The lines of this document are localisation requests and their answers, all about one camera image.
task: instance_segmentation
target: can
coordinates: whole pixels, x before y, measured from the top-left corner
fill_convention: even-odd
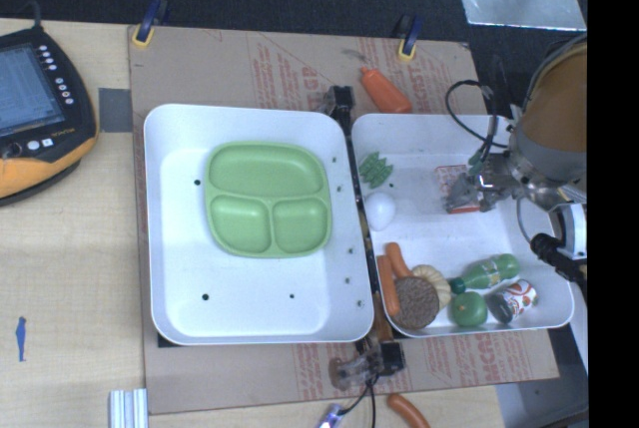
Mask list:
[[[519,279],[486,298],[492,315],[501,323],[510,323],[537,305],[537,290],[525,279]]]

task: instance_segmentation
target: green fruit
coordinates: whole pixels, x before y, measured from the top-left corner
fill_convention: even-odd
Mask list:
[[[461,327],[481,325],[488,318],[486,301],[476,291],[466,291],[456,296],[450,305],[452,318]]]

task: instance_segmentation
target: cardboard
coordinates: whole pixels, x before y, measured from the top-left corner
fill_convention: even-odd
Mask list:
[[[175,346],[158,336],[150,310],[143,124],[165,103],[316,110],[330,86],[352,86],[353,120],[377,112],[359,82],[377,67],[411,100],[413,111],[445,114],[455,82],[476,79],[459,43],[419,41],[414,59],[397,59],[398,40],[157,27],[151,44],[131,43],[134,159],[138,203],[144,353],[151,414],[353,397],[330,383],[332,359],[357,356],[351,343]],[[458,114],[485,114],[476,88],[456,90]],[[546,330],[401,341],[406,368],[382,378],[381,394],[470,387],[558,376]]]

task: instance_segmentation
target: wooden table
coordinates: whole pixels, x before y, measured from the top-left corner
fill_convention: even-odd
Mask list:
[[[32,24],[0,19],[0,35]],[[130,89],[126,25],[43,26],[76,65],[96,104],[100,88]],[[131,133],[101,133],[68,179],[0,209],[2,427],[105,428],[110,391],[145,387],[132,149]],[[21,317],[23,360],[15,333]],[[405,396],[432,428],[503,426],[493,386]],[[402,425],[383,396],[375,400],[377,427]],[[330,404],[150,416],[149,426],[315,426]],[[370,423],[365,399],[340,426]]]

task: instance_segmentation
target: white tray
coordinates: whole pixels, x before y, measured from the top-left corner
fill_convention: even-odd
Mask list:
[[[218,145],[303,146],[328,179],[330,238],[308,256],[226,253],[208,227],[201,180]],[[343,131],[299,111],[160,106],[144,125],[152,316],[182,345],[355,341],[372,326],[365,251]]]
[[[479,135],[488,129],[487,116],[459,117]],[[500,122],[495,142],[505,144],[506,124]],[[399,332],[411,337],[443,334],[535,329],[557,327],[570,321],[574,299],[568,281],[544,263],[530,250],[517,223],[515,201],[497,203],[486,213],[448,214],[442,203],[435,168],[466,164],[480,146],[451,117],[443,115],[382,115],[369,114],[358,118],[352,128],[352,142],[357,163],[368,154],[379,152],[393,171],[384,184],[371,191],[361,183],[364,198],[371,192],[386,192],[396,203],[391,224],[381,231],[371,231],[375,255],[384,253],[385,245],[396,241],[409,267],[430,264],[446,278],[462,275],[474,262],[503,252],[514,254],[521,265],[520,273],[488,290],[487,294],[525,278],[537,290],[539,303],[504,325],[492,316],[482,325],[472,328],[457,326],[449,312],[450,306],[439,312],[435,320],[421,330]],[[550,218],[533,203],[522,203],[522,219],[526,232],[553,234]]]

